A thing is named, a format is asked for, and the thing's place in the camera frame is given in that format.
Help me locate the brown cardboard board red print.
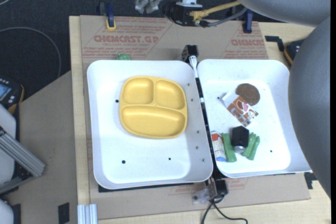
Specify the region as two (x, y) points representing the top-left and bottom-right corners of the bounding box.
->
(79, 15), (312, 220)

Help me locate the green broccoli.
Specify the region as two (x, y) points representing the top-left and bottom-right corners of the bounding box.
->
(114, 52), (132, 61)

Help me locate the thin black and white rod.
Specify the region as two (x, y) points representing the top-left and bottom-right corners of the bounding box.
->
(188, 56), (219, 179)

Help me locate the yellow divided plate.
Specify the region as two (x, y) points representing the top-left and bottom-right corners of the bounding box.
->
(119, 76), (188, 140)

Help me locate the brown round biscuit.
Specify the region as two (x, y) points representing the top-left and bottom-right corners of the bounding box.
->
(235, 83), (261, 106)

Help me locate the orange and white packet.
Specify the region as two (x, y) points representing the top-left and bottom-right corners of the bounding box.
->
(222, 91), (259, 127)

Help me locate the white and orange carton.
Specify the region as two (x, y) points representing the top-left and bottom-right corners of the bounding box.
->
(210, 131), (227, 162)

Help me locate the white plastic tray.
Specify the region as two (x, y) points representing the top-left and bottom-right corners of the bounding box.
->
(196, 58), (313, 178)
(86, 59), (214, 190)

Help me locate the green bean pod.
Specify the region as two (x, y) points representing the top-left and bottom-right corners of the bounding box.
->
(220, 132), (237, 163)

